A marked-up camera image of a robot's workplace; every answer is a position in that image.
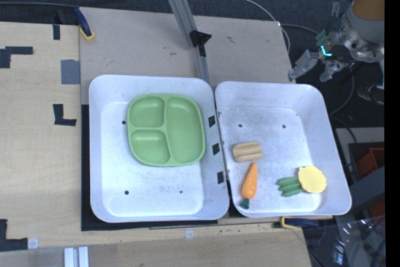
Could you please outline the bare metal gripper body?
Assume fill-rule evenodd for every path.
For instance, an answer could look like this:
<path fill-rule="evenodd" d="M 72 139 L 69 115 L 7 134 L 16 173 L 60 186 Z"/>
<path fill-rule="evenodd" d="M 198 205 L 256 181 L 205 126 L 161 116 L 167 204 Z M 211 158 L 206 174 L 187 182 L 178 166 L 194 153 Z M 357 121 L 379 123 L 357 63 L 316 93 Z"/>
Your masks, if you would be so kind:
<path fill-rule="evenodd" d="M 317 35 L 318 56 L 326 71 L 341 71 L 355 62 L 381 63 L 384 47 L 371 43 L 352 28 L 336 32 L 322 30 Z"/>

